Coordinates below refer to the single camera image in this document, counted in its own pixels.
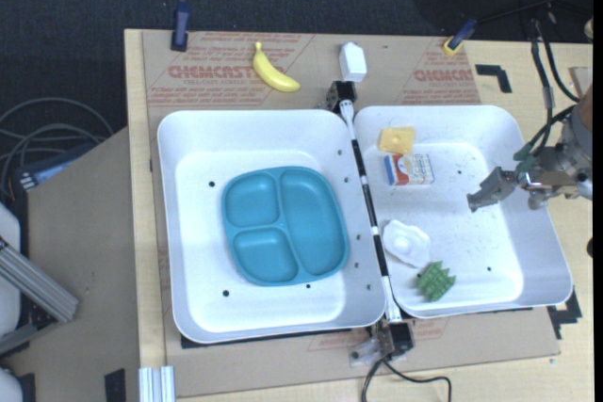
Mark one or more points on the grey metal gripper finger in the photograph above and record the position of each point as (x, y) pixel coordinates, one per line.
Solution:
(506, 183)
(481, 195)

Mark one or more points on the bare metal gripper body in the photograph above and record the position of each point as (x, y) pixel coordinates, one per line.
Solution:
(560, 172)

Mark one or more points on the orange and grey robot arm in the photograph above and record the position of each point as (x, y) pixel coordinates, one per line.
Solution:
(586, 108)

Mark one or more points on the white plastic tray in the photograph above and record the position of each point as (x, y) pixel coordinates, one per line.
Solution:
(471, 221)
(264, 315)

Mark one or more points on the orange and white carton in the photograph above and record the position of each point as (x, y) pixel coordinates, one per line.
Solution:
(410, 169)

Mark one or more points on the white fried egg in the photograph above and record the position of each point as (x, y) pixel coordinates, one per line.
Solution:
(405, 242)

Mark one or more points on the green ridged toy piece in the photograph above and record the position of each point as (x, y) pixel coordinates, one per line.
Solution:
(435, 281)

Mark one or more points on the yellow cheese slice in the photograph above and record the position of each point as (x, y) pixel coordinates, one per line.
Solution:
(397, 139)

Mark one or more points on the thin black and white rod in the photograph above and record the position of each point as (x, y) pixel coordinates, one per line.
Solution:
(367, 197)

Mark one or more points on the blue divided plate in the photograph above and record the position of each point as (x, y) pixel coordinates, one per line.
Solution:
(311, 221)

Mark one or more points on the yellow banana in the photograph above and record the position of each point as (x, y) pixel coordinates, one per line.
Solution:
(271, 73)

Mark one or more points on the brown cardboard board red print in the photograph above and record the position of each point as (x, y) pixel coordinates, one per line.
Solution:
(282, 362)

